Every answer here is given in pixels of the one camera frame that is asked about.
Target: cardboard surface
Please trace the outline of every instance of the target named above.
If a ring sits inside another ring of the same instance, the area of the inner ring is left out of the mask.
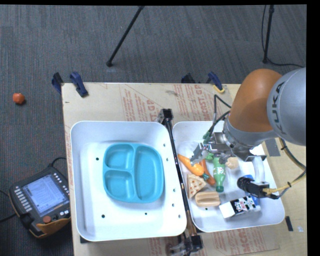
[[[62,85],[62,104],[65,143],[70,188],[71,219],[75,219],[73,168],[71,158],[71,127],[85,120],[91,121],[154,121],[161,109],[172,109],[173,123],[181,121],[210,121],[213,117],[214,97],[232,104],[239,84],[224,85],[225,92],[217,93],[210,84],[175,83],[84,83],[88,96],[81,97],[72,83]],[[229,108],[217,100],[217,117]],[[306,164],[306,147],[289,145],[298,160]],[[300,173],[288,156],[268,158],[278,186],[292,181]],[[232,256],[258,253],[259,255],[307,255],[307,190],[306,180],[289,189],[282,197],[293,231],[285,221],[277,225],[201,233],[204,248],[193,255]],[[75,256],[131,255],[165,256],[169,244],[176,237],[117,240],[80,243],[75,221],[72,222]]]

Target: gray carpet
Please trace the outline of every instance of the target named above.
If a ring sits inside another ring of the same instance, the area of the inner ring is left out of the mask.
[[[307,5],[290,4],[274,6],[267,63],[269,5],[146,6],[107,67],[137,10],[0,5],[1,190],[65,156],[61,95],[51,84],[56,72],[68,83],[73,71],[84,82],[180,83],[191,73],[205,83],[213,71],[223,84],[241,84],[255,69],[284,75],[306,66]],[[16,92],[25,95],[24,105],[13,103]],[[65,160],[55,167],[67,175]],[[12,213],[0,193],[0,219]],[[71,256],[71,227],[38,240],[12,217],[0,223],[0,255]]]

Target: yellow cable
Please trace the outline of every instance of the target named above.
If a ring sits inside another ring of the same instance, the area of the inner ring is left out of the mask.
[[[300,167],[303,171],[305,171],[305,166],[302,165],[300,162],[297,162],[297,160],[293,157],[292,154],[290,154],[288,152],[288,148],[287,146],[283,143],[283,141],[279,138],[280,140],[280,143],[282,145],[282,149],[284,150],[284,152],[287,154],[287,156],[298,166]],[[262,189],[263,192],[265,192],[267,195],[270,195],[272,193],[275,193],[275,192],[278,192],[278,191],[281,191],[281,190],[285,190],[287,188],[290,188],[292,187],[293,185],[297,184],[298,182],[302,181],[303,179],[305,179],[307,177],[307,174],[304,174],[303,176],[301,176],[300,178],[297,178],[295,179],[294,181],[292,182],[288,182],[287,185],[284,185],[282,187],[279,187],[279,188],[264,188]]]

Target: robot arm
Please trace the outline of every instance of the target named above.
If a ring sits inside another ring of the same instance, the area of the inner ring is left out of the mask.
[[[225,162],[237,156],[253,163],[255,181],[265,186],[262,161],[266,156],[253,155],[250,150],[278,137],[306,145],[306,68],[283,76],[270,69],[254,70],[241,84],[223,127],[213,123],[209,138],[194,150],[191,163],[201,161],[207,152]]]

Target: black stand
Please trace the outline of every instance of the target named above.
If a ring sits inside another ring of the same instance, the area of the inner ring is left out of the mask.
[[[274,4],[270,4],[269,8],[269,20],[268,20],[268,28],[266,31],[266,39],[265,39],[265,49],[264,49],[264,57],[262,62],[267,63],[268,62],[268,47],[269,47],[269,37],[270,37],[270,29],[271,29],[271,21],[272,21],[272,14],[274,13]]]
[[[112,64],[112,60],[113,60],[114,57],[116,56],[119,48],[121,47],[122,43],[124,42],[124,40],[125,40],[127,34],[129,33],[131,27],[134,25],[134,23],[135,23],[136,19],[138,18],[140,12],[143,10],[143,8],[144,8],[145,6],[144,6],[144,5],[139,5],[138,7],[139,7],[139,9],[136,11],[133,19],[131,20],[131,22],[130,22],[129,26],[127,27],[126,31],[124,32],[122,38],[120,39],[118,45],[116,46],[114,52],[112,53],[112,55],[111,55],[111,57],[110,57],[110,59],[106,62],[106,65],[107,65],[108,67],[111,67],[111,66],[113,65],[113,64]]]

